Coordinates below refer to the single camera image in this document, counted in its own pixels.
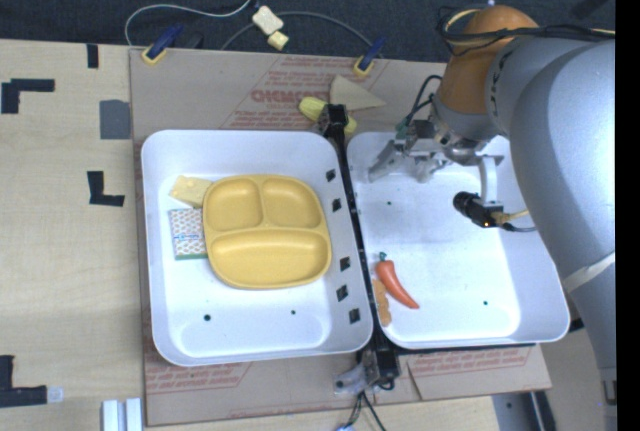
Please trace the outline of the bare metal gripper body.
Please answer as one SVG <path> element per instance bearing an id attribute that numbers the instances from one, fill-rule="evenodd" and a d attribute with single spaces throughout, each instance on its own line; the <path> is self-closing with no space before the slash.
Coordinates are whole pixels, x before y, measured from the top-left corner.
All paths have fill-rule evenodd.
<path id="1" fill-rule="evenodd" d="M 396 126 L 395 147 L 403 157 L 435 165 L 479 163 L 489 140 L 474 139 L 451 129 L 438 119 L 404 119 Z"/>

